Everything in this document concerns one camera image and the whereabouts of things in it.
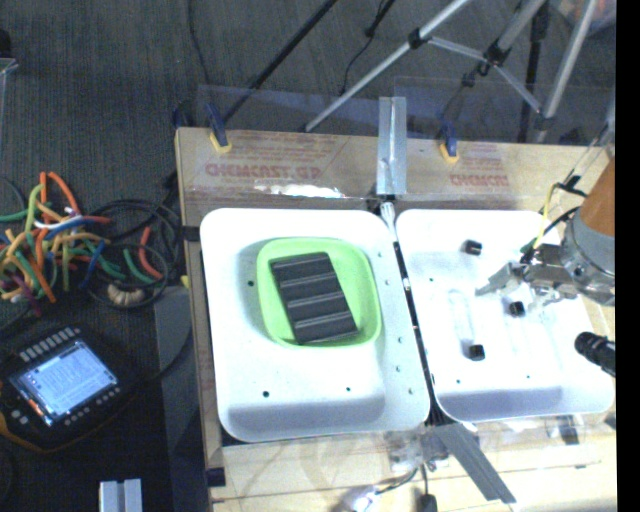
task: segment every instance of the green plastic container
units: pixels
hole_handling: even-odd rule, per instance
[[[269,262],[314,252],[329,255],[358,327],[358,334],[339,340],[300,345],[294,338]],[[380,336],[382,315],[378,290],[369,260],[358,247],[335,238],[278,238],[267,242],[260,250],[256,267],[262,318],[269,336],[276,343],[289,348],[318,349],[370,343]]]

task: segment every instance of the screen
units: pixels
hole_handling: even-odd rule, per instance
[[[13,375],[10,381],[27,400],[35,400],[39,410],[34,409],[51,424],[117,384],[118,379],[79,340],[42,364]]]

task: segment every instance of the orange cylinder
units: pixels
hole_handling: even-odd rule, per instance
[[[582,222],[594,231],[611,237],[615,237],[615,174],[614,156],[580,208]]]

